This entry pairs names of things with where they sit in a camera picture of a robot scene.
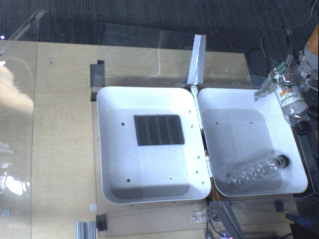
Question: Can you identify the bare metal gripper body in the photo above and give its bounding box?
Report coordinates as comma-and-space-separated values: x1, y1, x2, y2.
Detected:
279, 50, 319, 92

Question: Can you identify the clear plastic bottle white label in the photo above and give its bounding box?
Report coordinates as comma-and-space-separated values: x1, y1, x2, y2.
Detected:
272, 68, 313, 136

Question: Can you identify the white plastic tray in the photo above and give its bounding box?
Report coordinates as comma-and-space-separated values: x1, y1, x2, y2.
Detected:
196, 87, 309, 198
96, 86, 213, 205

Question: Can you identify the clear plastic bottle black neck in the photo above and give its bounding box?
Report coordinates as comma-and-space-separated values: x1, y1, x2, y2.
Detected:
225, 154, 290, 192

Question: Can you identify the black ribbed rectangular pad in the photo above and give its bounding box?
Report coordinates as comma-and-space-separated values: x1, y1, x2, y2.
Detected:
133, 114, 185, 147

